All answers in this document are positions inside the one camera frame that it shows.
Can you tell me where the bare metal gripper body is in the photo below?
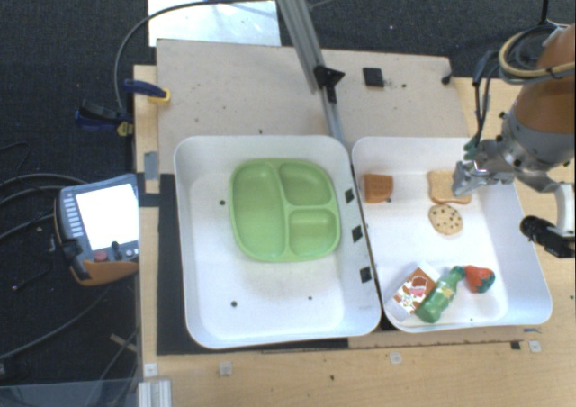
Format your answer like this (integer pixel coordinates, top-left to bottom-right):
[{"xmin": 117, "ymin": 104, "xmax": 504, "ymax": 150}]
[{"xmin": 472, "ymin": 143, "xmax": 535, "ymax": 186}]

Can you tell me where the tan toy bread slice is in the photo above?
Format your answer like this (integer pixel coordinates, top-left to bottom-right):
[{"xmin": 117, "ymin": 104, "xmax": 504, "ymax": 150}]
[{"xmin": 427, "ymin": 169, "xmax": 473, "ymax": 206}]

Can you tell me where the chocolate chip toy biscuit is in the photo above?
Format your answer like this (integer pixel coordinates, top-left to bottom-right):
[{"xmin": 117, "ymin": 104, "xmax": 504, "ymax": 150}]
[{"xmin": 427, "ymin": 203, "xmax": 464, "ymax": 237}]

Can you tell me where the white plastic tray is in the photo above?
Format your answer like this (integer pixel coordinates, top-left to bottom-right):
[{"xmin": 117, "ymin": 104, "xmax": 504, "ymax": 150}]
[
  {"xmin": 350, "ymin": 135, "xmax": 554, "ymax": 335},
  {"xmin": 173, "ymin": 134, "xmax": 383, "ymax": 350}
]

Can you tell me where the orange toy bread loaf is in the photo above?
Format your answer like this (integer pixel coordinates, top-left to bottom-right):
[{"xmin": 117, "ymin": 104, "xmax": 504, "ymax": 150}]
[{"xmin": 362, "ymin": 173, "xmax": 395, "ymax": 205}]

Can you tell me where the red toy strawberry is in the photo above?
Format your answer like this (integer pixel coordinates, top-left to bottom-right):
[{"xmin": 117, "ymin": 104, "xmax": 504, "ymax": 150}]
[{"xmin": 463, "ymin": 264, "xmax": 497, "ymax": 295}]

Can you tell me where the white and brown carton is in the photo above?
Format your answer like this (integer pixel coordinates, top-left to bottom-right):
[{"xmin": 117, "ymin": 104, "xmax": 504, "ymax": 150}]
[{"xmin": 385, "ymin": 261, "xmax": 440, "ymax": 323}]

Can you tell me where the green plastic bottle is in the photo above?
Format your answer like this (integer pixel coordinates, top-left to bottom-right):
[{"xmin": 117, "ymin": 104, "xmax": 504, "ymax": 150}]
[{"xmin": 414, "ymin": 266, "xmax": 467, "ymax": 325}]

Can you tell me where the small black block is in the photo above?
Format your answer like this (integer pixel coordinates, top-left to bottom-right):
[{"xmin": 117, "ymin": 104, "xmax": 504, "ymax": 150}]
[{"xmin": 362, "ymin": 67, "xmax": 386, "ymax": 89}]

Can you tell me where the green divided plate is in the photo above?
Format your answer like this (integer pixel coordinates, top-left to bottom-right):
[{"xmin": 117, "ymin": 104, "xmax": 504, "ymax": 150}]
[{"xmin": 229, "ymin": 158, "xmax": 340, "ymax": 263}]

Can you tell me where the pale flat board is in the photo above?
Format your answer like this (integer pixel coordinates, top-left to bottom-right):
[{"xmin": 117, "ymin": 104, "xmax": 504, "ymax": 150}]
[{"xmin": 155, "ymin": 38, "xmax": 473, "ymax": 158}]

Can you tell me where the black cylinder on white bracket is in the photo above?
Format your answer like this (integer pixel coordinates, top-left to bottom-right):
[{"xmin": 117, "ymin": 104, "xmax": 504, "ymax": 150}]
[{"xmin": 519, "ymin": 182, "xmax": 576, "ymax": 259}]

